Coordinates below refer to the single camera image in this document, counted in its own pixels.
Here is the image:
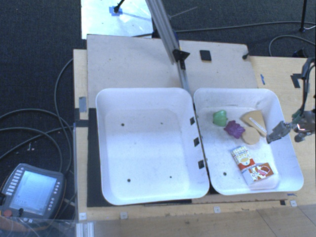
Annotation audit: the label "black square block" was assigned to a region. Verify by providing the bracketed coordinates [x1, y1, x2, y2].
[199, 49, 213, 62]

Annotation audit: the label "green toy vegetable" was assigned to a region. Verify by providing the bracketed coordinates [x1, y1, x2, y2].
[212, 110, 228, 127]

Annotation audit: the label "white plastic tray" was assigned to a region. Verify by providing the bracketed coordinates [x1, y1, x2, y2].
[193, 87, 305, 197]
[95, 87, 211, 206]

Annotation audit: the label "tan round biscuit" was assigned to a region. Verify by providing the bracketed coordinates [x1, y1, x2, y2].
[241, 127, 261, 146]

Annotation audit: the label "tan wedge slice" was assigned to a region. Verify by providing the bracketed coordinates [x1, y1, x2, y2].
[239, 110, 268, 137]

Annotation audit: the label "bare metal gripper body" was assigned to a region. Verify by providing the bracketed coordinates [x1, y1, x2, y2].
[287, 110, 316, 143]

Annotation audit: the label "white red yellow carton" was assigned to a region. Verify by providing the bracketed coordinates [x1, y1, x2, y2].
[231, 145, 255, 171]

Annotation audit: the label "purple toy grapes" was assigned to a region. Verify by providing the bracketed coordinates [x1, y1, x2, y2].
[223, 120, 246, 140]

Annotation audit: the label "pale flat board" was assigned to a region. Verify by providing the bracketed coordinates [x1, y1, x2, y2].
[86, 34, 289, 206]

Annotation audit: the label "brown and white carton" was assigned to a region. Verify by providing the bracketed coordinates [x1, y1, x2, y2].
[241, 162, 275, 186]

